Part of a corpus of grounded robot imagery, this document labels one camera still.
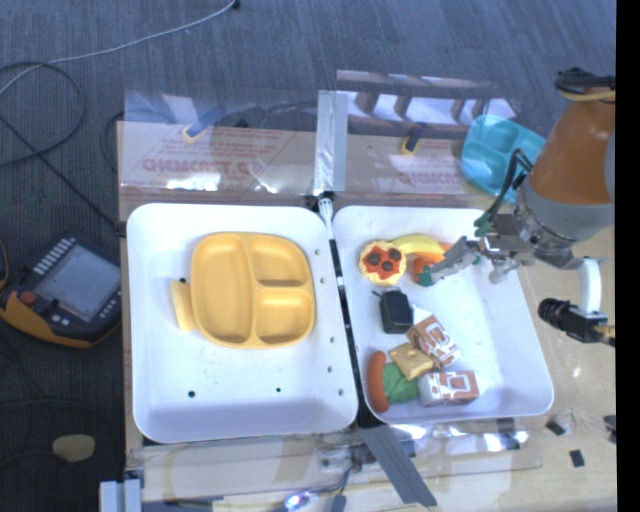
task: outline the red button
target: red button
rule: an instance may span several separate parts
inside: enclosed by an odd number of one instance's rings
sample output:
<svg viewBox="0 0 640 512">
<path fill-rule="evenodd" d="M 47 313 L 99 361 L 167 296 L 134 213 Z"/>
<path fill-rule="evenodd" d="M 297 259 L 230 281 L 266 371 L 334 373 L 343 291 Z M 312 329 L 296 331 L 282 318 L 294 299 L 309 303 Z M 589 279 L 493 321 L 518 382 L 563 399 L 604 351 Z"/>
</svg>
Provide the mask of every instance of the red button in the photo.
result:
<svg viewBox="0 0 640 512">
<path fill-rule="evenodd" d="M 25 290 L 20 293 L 20 302 L 22 302 L 25 306 L 31 307 L 38 300 L 38 296 L 33 293 L 31 290 Z"/>
</svg>

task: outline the banana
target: banana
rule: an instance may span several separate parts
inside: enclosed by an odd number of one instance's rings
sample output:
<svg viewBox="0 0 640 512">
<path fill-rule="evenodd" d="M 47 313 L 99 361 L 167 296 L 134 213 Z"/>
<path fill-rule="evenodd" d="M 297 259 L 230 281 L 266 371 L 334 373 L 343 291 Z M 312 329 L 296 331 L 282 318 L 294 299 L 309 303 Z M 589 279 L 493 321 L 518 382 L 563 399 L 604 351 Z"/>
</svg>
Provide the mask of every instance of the banana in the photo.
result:
<svg viewBox="0 0 640 512">
<path fill-rule="evenodd" d="M 400 236 L 391 240 L 391 243 L 403 254 L 413 254 L 417 252 L 444 254 L 445 252 L 444 247 L 442 247 L 435 238 L 421 233 Z"/>
</svg>

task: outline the dark floor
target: dark floor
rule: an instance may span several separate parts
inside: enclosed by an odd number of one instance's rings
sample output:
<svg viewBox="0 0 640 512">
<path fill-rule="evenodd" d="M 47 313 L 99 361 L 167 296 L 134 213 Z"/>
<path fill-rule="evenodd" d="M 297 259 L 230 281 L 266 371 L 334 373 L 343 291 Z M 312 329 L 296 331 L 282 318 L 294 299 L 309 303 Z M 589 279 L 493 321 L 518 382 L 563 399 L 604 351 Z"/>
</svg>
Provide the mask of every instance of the dark floor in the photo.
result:
<svg viewBox="0 0 640 512">
<path fill-rule="evenodd" d="M 227 2 L 0 5 L 0 240 L 12 271 L 68 230 L 117 254 L 109 121 L 132 89 L 315 94 L 336 88 L 337 70 L 490 80 L 519 98 L 522 124 L 546 134 L 563 108 L 552 87 L 558 71 L 616 72 L 615 0 L 242 0 L 164 35 Z M 11 83 L 25 62 L 50 66 Z M 74 350 L 0 325 L 0 510 L 98 509 L 98 482 L 119 476 L 123 450 L 121 342 L 118 331 Z M 27 402 L 43 397 L 46 406 Z M 97 439 L 95 457 L 73 465 L 38 455 L 72 433 Z"/>
</svg>

